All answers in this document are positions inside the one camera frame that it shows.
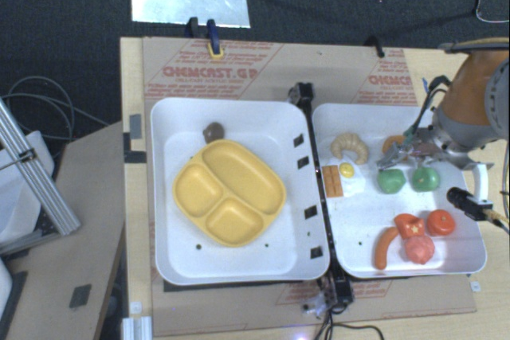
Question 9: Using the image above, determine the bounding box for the brown cardboard board red print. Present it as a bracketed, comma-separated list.
[141, 36, 478, 338]

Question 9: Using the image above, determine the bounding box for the pink round toy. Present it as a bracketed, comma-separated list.
[402, 235, 437, 266]

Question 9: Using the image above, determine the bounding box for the yellow divided plate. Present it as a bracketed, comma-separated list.
[171, 139, 288, 249]

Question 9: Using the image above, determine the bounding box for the orange round fruit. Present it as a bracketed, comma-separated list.
[382, 135, 408, 156]

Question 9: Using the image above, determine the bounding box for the orange waffle biscuit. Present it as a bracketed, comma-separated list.
[321, 165, 345, 199]

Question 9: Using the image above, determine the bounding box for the green apple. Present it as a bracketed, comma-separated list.
[376, 168, 408, 195]
[411, 166, 441, 193]

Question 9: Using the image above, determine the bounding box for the black cylinder on white bracket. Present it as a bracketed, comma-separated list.
[445, 162, 495, 222]

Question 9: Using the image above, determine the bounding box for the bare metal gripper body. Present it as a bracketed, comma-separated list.
[406, 130, 485, 172]

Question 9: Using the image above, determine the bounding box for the white plastic tray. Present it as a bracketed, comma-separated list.
[312, 103, 488, 279]
[150, 96, 332, 287]

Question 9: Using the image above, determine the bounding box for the orange sausage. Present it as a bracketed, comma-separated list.
[374, 226, 401, 271]

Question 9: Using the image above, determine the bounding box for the thin black rod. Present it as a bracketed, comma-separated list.
[302, 101, 340, 283]

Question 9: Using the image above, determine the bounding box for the red tomato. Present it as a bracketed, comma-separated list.
[426, 209, 457, 238]

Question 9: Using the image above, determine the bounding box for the beige croissant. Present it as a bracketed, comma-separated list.
[330, 131, 370, 166]

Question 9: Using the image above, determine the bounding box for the white fried egg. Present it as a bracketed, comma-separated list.
[337, 161, 367, 198]

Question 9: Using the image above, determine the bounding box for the brown doughnut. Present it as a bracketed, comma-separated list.
[202, 121, 226, 145]

